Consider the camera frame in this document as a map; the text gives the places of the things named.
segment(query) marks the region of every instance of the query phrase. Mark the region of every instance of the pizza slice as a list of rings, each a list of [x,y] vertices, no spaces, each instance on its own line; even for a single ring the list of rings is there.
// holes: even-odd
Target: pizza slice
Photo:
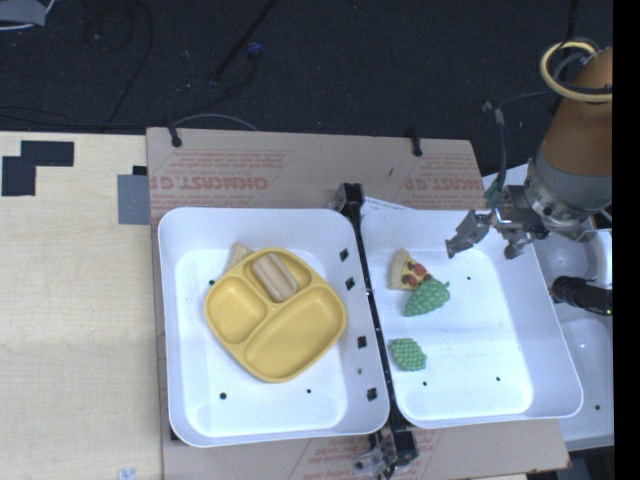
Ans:
[[[389,267],[390,290],[415,290],[422,282],[431,279],[427,269],[411,257],[406,249],[393,256]]]

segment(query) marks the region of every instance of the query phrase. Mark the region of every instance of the yellow divided plate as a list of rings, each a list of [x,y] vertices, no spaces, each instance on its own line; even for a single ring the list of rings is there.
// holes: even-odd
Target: yellow divided plate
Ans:
[[[298,291],[274,302],[251,265],[275,253],[295,277]],[[291,380],[342,335],[347,312],[333,288],[295,254],[261,249],[224,273],[209,289],[204,315],[213,334],[247,371],[266,382]]]

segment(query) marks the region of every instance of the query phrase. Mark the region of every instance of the yellow cable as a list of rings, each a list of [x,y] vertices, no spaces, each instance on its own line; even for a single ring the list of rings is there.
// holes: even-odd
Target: yellow cable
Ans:
[[[554,80],[554,78],[547,71],[547,62],[549,57],[553,55],[556,50],[563,48],[581,48],[589,52],[591,55],[596,55],[598,52],[596,49],[588,43],[582,43],[578,41],[567,41],[565,43],[557,43],[554,44],[551,48],[549,48],[540,59],[540,74],[545,83],[549,86],[550,89],[554,90],[561,96],[565,98],[569,98],[572,100],[584,101],[587,103],[608,103],[613,99],[613,94],[584,94],[578,91],[572,91],[567,87],[560,85],[558,82]]]

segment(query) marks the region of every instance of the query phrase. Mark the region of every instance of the black floor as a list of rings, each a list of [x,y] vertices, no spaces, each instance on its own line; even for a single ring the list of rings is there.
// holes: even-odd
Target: black floor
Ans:
[[[540,54],[568,34],[613,42],[613,0],[271,1],[59,0],[45,26],[0,23],[0,130],[144,133],[202,113],[222,117],[183,126],[413,126],[472,141],[484,175],[499,162],[488,104],[546,89]],[[553,109],[505,109],[509,166],[535,152]]]

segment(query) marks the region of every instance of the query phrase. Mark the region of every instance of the light wood surface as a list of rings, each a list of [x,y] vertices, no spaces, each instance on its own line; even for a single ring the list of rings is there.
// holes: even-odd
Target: light wood surface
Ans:
[[[117,213],[145,138],[0,139],[75,142],[35,196],[0,197],[0,478],[161,478],[150,228]]]

